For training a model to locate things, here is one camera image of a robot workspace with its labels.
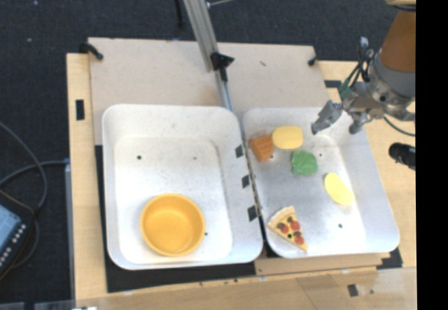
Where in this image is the pale yellow oval toy slice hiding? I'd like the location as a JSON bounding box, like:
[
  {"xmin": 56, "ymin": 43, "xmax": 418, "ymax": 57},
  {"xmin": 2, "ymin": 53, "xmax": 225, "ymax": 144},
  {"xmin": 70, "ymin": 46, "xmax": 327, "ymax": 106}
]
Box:
[{"xmin": 323, "ymin": 172, "xmax": 356, "ymax": 206}]

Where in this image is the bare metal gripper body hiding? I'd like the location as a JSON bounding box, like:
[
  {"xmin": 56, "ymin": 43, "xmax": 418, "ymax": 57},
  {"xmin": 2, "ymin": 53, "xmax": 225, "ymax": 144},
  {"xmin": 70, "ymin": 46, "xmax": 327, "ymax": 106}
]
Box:
[{"xmin": 341, "ymin": 81, "xmax": 417, "ymax": 122}]

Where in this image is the toy pizza slice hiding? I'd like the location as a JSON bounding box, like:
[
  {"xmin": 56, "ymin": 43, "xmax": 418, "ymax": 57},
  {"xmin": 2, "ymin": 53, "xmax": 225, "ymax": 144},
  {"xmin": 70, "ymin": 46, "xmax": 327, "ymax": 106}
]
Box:
[{"xmin": 266, "ymin": 205, "xmax": 309, "ymax": 253}]

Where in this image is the yellow round toy biscuit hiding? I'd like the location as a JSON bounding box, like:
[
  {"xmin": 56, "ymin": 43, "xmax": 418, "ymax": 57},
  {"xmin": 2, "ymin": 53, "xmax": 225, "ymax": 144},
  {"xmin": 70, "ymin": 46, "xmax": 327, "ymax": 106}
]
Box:
[{"xmin": 272, "ymin": 125, "xmax": 305, "ymax": 150}]

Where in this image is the black cylinder on white bracket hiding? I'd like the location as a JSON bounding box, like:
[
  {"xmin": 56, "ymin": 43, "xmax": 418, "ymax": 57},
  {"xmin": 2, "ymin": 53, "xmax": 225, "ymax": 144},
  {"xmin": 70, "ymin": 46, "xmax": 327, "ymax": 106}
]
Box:
[{"xmin": 388, "ymin": 142, "xmax": 417, "ymax": 171}]

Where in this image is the green toy lettuce leaf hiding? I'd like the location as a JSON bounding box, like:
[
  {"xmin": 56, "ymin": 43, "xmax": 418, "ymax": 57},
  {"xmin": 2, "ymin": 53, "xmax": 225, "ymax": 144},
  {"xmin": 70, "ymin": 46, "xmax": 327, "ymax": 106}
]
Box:
[{"xmin": 290, "ymin": 150, "xmax": 319, "ymax": 176}]

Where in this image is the orange toy waffle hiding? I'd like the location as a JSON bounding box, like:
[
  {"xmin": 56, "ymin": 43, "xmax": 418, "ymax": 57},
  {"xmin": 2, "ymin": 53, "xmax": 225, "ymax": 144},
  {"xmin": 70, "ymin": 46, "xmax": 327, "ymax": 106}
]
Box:
[{"xmin": 248, "ymin": 134, "xmax": 276, "ymax": 163}]

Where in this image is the white plastic tray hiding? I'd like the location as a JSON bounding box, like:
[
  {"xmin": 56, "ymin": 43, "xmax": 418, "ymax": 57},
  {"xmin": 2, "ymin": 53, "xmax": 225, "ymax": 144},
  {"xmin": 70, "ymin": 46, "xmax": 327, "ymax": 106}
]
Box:
[
  {"xmin": 241, "ymin": 106, "xmax": 401, "ymax": 260},
  {"xmin": 101, "ymin": 103, "xmax": 265, "ymax": 271}
]

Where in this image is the pale flat board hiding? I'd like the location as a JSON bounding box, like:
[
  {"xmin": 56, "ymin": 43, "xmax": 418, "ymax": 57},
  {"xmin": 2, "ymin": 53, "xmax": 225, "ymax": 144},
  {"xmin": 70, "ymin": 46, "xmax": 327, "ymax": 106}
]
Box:
[{"xmin": 87, "ymin": 37, "xmax": 390, "ymax": 276}]

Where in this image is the yellow bowl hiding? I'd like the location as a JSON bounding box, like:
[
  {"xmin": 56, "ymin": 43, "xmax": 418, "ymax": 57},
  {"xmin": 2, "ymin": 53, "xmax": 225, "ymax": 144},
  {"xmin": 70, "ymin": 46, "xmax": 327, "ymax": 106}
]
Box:
[{"xmin": 139, "ymin": 192, "xmax": 207, "ymax": 258}]

